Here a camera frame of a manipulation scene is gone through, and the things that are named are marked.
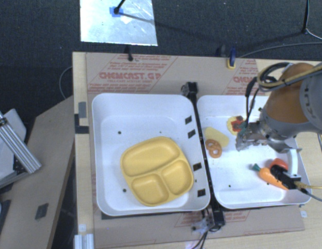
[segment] blue tape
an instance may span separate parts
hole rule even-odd
[[[120,14],[124,14],[124,10],[122,8],[119,8],[119,13],[115,14],[114,10],[115,10],[116,6],[110,7],[109,11],[110,14],[114,17],[114,18],[120,18]]]

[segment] cardboard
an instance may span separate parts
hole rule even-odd
[[[243,95],[247,83],[258,73],[257,62],[254,59],[236,59],[236,69],[229,70],[226,68],[226,58],[136,54],[133,55],[134,60],[130,62],[126,54],[113,53],[77,53],[74,58],[77,61],[81,58],[85,59],[80,62],[85,67],[79,67],[77,77],[83,79],[84,73],[86,75],[85,81],[82,82],[83,93],[79,93],[79,89],[75,88],[75,104],[87,102],[89,116],[91,116],[93,98],[102,92],[179,94],[182,85],[188,81],[195,81],[199,86],[198,96],[206,94]],[[85,91],[88,93],[88,100],[83,100],[83,97],[87,96]],[[200,212],[112,218],[102,215],[95,198],[92,117],[88,117],[88,120],[93,218],[91,219],[91,215],[83,216],[84,220],[89,217],[89,222],[94,223],[91,232],[94,233],[95,248],[198,239],[200,234],[192,232],[191,226],[201,220]],[[84,148],[84,145],[76,142],[76,147]],[[225,212],[225,218],[226,225],[221,231],[209,234],[208,238],[304,230],[297,206],[228,211]],[[84,223],[79,216],[78,223],[79,226]]]

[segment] blue clamp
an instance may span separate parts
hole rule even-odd
[[[235,47],[232,46],[230,50],[230,56],[227,60],[227,67],[229,69],[235,69]]]
[[[114,18],[120,18],[120,15],[121,14],[124,14],[124,10],[122,8],[119,8],[119,12],[118,14],[115,14],[114,10],[115,10],[115,6],[113,7],[110,7],[109,8],[109,11],[110,11],[110,14],[114,17]]]

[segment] dark floor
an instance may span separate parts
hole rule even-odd
[[[152,0],[157,47],[133,53],[213,56],[222,44],[237,56],[266,47],[322,42],[301,33],[306,0]],[[0,110],[25,123],[63,98],[61,73],[73,51],[123,52],[125,45],[82,43],[79,0],[0,0]],[[322,0],[311,0],[308,27],[322,37]],[[322,44],[279,48],[252,58],[322,60]],[[70,72],[63,92],[72,94]],[[70,218],[71,211],[62,217]]]

